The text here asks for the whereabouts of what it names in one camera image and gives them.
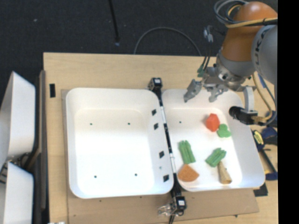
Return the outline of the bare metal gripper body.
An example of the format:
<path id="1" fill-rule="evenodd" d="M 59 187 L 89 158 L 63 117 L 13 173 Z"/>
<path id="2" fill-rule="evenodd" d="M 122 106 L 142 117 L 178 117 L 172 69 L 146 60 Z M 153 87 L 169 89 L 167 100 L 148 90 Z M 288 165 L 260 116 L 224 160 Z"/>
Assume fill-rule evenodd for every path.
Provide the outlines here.
<path id="1" fill-rule="evenodd" d="M 207 67 L 202 84 L 206 89 L 240 91 L 246 77 L 232 73 L 224 67 Z"/>

